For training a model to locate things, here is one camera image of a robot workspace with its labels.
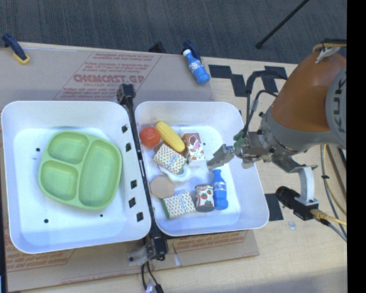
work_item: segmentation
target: yellow corn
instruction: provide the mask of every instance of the yellow corn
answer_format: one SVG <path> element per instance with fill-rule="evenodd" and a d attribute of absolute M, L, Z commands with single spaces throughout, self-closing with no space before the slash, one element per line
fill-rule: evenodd
<path fill-rule="evenodd" d="M 156 129 L 159 132 L 161 138 L 176 152 L 183 152 L 185 145 L 179 135 L 171 128 L 171 126 L 164 121 L 159 121 L 156 124 Z"/>

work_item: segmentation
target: blue water bottle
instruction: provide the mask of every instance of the blue water bottle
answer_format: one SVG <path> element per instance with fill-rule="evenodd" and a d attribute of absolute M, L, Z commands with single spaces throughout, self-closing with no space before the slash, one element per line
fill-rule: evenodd
<path fill-rule="evenodd" d="M 213 198 L 214 208 L 218 210 L 226 209 L 228 207 L 228 201 L 226 199 L 226 184 L 225 180 L 221 177 L 220 169 L 213 169 Z"/>
<path fill-rule="evenodd" d="M 195 76 L 196 82 L 199 85 L 204 85 L 210 80 L 210 75 L 207 74 L 207 71 L 203 67 L 200 60 L 193 56 L 190 49 L 184 50 L 183 55 L 187 59 L 188 68 L 191 73 Z"/>

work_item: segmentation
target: green divided plate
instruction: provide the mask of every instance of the green divided plate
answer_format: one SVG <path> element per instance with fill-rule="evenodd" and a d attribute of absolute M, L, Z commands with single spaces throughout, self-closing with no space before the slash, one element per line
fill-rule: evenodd
<path fill-rule="evenodd" d="M 117 146 L 84 132 L 54 134 L 43 153 L 38 181 L 49 197 L 86 209 L 101 209 L 112 202 L 122 171 Z"/>

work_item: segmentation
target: blue clamp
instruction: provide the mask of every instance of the blue clamp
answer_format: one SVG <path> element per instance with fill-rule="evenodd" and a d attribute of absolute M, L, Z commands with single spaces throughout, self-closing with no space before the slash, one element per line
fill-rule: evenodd
<path fill-rule="evenodd" d="M 4 34 L 2 39 L 4 40 L 5 44 L 9 45 L 13 50 L 13 57 L 15 60 L 23 65 L 30 62 L 30 57 L 23 51 L 19 43 L 12 36 L 10 36 L 10 34 Z"/>
<path fill-rule="evenodd" d="M 191 53 L 193 55 L 193 57 L 195 57 L 196 59 L 201 60 L 201 55 L 198 51 L 198 49 L 196 48 L 196 46 L 190 42 L 190 40 L 186 40 L 185 42 L 183 42 L 183 47 L 184 49 L 190 49 L 191 50 Z"/>

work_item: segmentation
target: white bottle cap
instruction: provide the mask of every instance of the white bottle cap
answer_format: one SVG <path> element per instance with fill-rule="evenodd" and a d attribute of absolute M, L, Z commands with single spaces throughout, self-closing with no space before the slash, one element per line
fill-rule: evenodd
<path fill-rule="evenodd" d="M 191 53 L 191 50 L 190 49 L 186 49 L 183 51 L 183 55 L 186 56 L 188 53 Z"/>

